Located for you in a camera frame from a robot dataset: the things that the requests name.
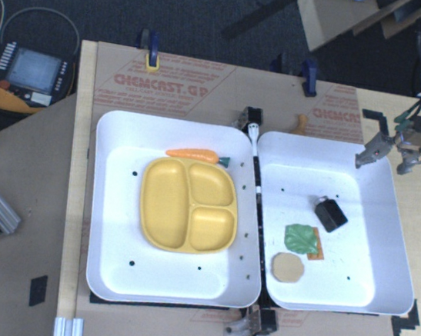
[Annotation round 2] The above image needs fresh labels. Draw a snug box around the black block with thin wires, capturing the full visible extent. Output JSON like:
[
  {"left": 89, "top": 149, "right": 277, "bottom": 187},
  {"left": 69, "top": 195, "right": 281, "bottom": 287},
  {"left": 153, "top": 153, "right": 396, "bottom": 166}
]
[
  {"left": 232, "top": 103, "right": 265, "bottom": 133},
  {"left": 222, "top": 302, "right": 282, "bottom": 336}
]

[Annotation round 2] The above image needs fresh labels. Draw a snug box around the brown cardboard board red print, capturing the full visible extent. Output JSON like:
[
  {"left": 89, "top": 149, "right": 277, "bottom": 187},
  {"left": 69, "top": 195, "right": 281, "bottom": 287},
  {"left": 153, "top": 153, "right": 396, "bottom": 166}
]
[{"left": 56, "top": 42, "right": 421, "bottom": 336}]

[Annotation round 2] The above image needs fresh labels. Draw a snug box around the orange square cracker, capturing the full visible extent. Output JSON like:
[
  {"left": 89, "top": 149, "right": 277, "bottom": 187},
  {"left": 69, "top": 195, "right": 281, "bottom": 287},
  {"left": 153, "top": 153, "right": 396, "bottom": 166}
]
[{"left": 305, "top": 226, "right": 329, "bottom": 263}]

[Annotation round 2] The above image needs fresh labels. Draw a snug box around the tan round biscuit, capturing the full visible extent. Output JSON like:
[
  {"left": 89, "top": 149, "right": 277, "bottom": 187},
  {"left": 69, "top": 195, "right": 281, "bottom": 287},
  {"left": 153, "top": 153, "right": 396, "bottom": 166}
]
[{"left": 269, "top": 250, "right": 308, "bottom": 286}]

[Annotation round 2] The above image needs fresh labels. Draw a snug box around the white plastic tray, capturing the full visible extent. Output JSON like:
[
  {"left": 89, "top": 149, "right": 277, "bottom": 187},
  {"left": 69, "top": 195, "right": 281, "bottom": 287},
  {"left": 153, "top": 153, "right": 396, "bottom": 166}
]
[
  {"left": 233, "top": 128, "right": 421, "bottom": 328},
  {"left": 72, "top": 107, "right": 284, "bottom": 323}
]

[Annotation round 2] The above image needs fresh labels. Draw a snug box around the yellow divided plate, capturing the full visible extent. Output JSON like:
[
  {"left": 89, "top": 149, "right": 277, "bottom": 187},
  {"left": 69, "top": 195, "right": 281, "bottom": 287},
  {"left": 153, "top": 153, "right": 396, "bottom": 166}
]
[{"left": 132, "top": 153, "right": 246, "bottom": 261}]

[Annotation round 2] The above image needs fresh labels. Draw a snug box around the tan rounded stick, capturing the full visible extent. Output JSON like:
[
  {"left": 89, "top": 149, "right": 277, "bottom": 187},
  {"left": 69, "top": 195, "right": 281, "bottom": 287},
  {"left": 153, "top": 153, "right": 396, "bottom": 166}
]
[{"left": 290, "top": 112, "right": 310, "bottom": 137}]

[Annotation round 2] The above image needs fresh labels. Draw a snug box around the orange carrot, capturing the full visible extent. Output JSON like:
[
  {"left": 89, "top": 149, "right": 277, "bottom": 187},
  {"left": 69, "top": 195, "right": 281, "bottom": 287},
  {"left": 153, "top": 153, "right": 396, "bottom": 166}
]
[{"left": 164, "top": 143, "right": 232, "bottom": 169}]

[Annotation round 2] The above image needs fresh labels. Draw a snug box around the green lettuce leaf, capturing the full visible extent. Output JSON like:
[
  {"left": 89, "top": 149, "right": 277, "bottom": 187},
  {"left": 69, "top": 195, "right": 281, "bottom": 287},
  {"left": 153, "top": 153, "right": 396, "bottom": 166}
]
[{"left": 281, "top": 221, "right": 323, "bottom": 258}]

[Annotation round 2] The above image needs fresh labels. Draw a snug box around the thin black and white rod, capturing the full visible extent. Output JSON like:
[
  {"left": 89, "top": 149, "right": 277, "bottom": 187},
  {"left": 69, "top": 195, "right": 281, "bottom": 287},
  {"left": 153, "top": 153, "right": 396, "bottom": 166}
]
[{"left": 223, "top": 122, "right": 288, "bottom": 307}]

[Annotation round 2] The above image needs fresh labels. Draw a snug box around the black bottle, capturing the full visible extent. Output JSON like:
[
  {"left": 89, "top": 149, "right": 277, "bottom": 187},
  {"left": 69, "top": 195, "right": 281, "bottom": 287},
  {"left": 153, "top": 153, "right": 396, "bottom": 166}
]
[{"left": 310, "top": 194, "right": 352, "bottom": 236}]

